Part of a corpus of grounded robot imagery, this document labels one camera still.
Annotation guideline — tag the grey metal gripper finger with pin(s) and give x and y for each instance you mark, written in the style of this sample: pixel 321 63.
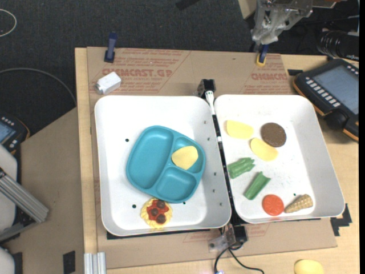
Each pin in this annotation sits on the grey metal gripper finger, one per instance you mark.
pixel 260 19
pixel 274 27

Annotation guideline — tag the brown cardboard board red print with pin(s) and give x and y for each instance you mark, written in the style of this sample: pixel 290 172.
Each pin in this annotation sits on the brown cardboard board red print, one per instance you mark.
pixel 176 67

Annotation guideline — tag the brown burger patty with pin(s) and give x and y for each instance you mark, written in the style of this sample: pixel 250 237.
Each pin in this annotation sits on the brown burger patty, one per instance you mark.
pixel 273 134

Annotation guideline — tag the yellow potato chip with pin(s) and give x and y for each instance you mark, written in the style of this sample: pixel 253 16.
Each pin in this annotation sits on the yellow potato chip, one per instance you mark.
pixel 308 267
pixel 239 129
pixel 263 150
pixel 184 157

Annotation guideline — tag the thin black and white rod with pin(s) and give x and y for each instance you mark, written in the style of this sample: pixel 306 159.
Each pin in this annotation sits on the thin black and white rod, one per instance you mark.
pixel 219 137

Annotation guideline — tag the white plastic tray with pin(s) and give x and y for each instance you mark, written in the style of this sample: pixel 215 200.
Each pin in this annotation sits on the white plastic tray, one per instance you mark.
pixel 114 141
pixel 302 167

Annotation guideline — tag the white bottle with silver cap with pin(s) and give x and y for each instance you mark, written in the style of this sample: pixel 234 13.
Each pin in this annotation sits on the white bottle with silver cap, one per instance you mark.
pixel 109 83

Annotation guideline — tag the blue divided plate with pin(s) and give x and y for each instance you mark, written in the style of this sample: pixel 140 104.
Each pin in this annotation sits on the blue divided plate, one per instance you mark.
pixel 149 156

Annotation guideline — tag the orange carrot slice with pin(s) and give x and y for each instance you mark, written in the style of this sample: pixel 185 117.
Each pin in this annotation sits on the orange carrot slice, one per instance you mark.
pixel 273 205

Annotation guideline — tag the tan waffle cone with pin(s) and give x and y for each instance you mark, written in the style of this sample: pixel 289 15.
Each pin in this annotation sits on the tan waffle cone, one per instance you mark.
pixel 300 204

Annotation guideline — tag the yellow spaghetti with meatballs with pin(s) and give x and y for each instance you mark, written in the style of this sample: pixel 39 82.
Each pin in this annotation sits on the yellow spaghetti with meatballs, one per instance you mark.
pixel 157 213

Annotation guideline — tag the black cylinder on white bracket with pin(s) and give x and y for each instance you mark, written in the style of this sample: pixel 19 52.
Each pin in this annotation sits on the black cylinder on white bracket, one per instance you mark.
pixel 336 43

